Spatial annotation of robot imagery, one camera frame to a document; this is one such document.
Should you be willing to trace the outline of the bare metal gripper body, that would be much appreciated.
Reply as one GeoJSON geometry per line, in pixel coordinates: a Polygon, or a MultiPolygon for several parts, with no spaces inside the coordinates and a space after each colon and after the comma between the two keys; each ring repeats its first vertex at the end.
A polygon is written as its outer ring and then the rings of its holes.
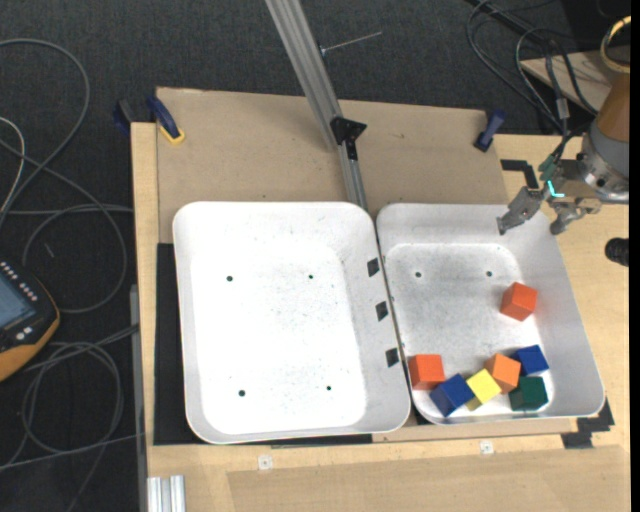
{"type": "Polygon", "coordinates": [[[599,210],[603,205],[629,204],[628,178],[587,150],[574,159],[562,159],[546,188],[554,205],[599,210]]]}

